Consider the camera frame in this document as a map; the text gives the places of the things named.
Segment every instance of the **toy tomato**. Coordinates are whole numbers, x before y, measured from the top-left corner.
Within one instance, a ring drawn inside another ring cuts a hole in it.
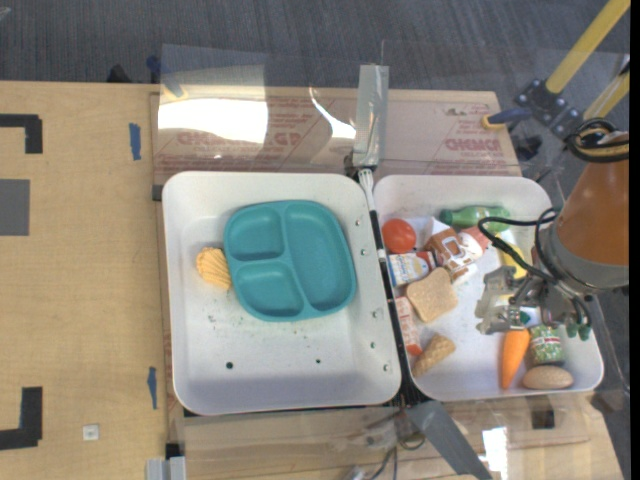
[[[382,240],[393,254],[404,254],[416,245],[416,232],[406,220],[390,219],[382,226]]]

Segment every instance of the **yellow bar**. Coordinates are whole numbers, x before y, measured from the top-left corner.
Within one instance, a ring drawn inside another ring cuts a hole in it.
[[[564,60],[546,81],[546,88],[559,94],[598,47],[613,26],[627,12],[631,0],[609,0]]]
[[[584,111],[584,119],[606,117],[611,112],[611,109],[629,92],[630,84],[631,71],[615,77],[600,96]]]

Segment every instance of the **dark gray floor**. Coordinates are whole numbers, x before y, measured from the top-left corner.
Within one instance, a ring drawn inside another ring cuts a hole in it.
[[[532,77],[552,72],[607,1],[0,0],[11,9],[4,19],[0,11],[0,79],[102,82],[120,64],[148,82],[145,61],[163,44],[377,62],[384,43],[392,87],[494,90],[505,107]],[[629,51],[627,13],[567,87],[571,103],[586,108]],[[326,80],[340,84],[335,74]],[[629,98],[607,117],[628,129]],[[583,164],[557,157],[553,136],[545,141],[540,161],[557,161],[568,191]],[[630,379],[629,299],[600,300],[617,359],[600,407],[630,478],[630,391],[621,388]]]

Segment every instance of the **teal compartment plate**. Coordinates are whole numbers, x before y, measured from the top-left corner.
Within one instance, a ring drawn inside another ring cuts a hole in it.
[[[351,302],[356,276],[336,217],[306,200],[244,207],[224,229],[224,250],[242,307],[272,322],[335,313]]]

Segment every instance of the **gray square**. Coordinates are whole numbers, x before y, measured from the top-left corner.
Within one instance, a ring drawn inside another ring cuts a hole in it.
[[[0,179],[0,236],[29,235],[29,180]]]

